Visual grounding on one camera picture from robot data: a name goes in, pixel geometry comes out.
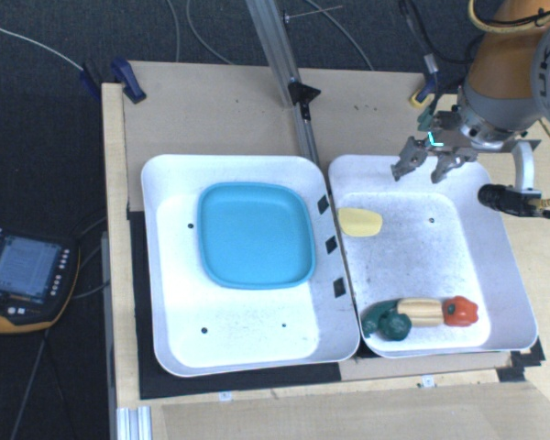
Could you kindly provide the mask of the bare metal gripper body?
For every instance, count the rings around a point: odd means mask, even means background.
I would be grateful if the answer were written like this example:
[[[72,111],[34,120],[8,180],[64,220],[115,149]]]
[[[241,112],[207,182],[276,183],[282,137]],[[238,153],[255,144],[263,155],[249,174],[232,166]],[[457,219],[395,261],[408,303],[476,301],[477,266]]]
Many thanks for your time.
[[[522,139],[526,132],[526,128],[497,127],[462,105],[435,113],[426,109],[420,115],[420,130],[426,133],[425,145],[432,152],[458,156],[470,156],[471,151],[510,152],[514,142]]]

